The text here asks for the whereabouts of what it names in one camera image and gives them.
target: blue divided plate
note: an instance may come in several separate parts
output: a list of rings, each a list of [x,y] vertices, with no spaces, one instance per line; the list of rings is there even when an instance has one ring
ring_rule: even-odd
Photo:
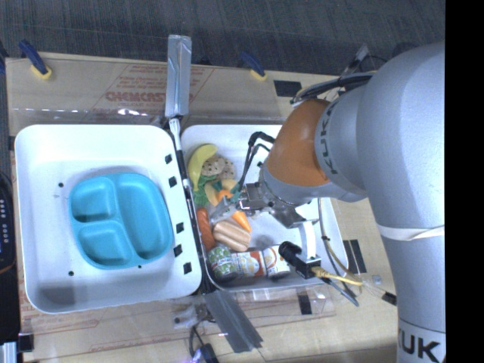
[[[79,182],[70,221],[84,259],[102,269],[129,268],[164,256],[173,242],[165,200],[148,177],[115,173]]]

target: blue clamp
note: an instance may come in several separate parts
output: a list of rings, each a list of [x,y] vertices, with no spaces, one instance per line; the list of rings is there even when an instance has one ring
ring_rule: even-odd
[[[259,81],[265,81],[267,79],[267,74],[264,71],[264,67],[260,63],[259,59],[254,57],[253,55],[242,51],[239,55],[240,59],[244,61],[249,67],[252,69],[250,73],[252,76],[257,78]]]
[[[41,79],[49,79],[52,74],[52,70],[44,63],[37,50],[25,39],[21,40],[18,43],[18,46],[32,62],[32,66],[30,67],[32,72]]]
[[[5,66],[5,59],[8,58],[10,55],[8,55],[7,50],[5,50],[5,47],[2,44],[2,41],[0,41],[0,74],[5,74],[7,72],[6,66]]]

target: can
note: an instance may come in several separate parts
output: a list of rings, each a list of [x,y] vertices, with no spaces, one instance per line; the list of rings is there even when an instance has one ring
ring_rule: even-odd
[[[279,254],[279,245],[273,245],[262,251],[267,277],[277,280],[290,274],[290,267]]]
[[[260,250],[232,253],[239,277],[260,277],[266,274],[264,257]]]
[[[219,282],[228,282],[237,278],[237,268],[226,246],[217,246],[208,252],[214,277]]]

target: sausage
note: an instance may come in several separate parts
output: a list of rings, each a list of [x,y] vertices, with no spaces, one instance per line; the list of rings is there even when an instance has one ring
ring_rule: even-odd
[[[227,219],[214,226],[213,237],[237,252],[246,251],[250,243],[250,233]]]
[[[216,246],[216,242],[210,227],[209,213],[205,207],[197,209],[197,221],[205,250],[210,251]]]

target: carrot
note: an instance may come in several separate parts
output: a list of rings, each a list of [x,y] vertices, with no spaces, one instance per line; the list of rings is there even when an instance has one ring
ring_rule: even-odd
[[[210,228],[209,213],[205,207],[197,209],[197,221],[205,250],[210,251],[216,246],[216,242]]]
[[[220,200],[222,200],[224,197],[227,197],[227,199],[230,199],[234,195],[229,191],[222,189],[217,193],[217,201],[220,203]],[[245,215],[244,211],[236,211],[233,215],[232,218],[245,230],[248,232],[252,231],[252,228],[250,227],[249,219],[247,219],[247,216]]]

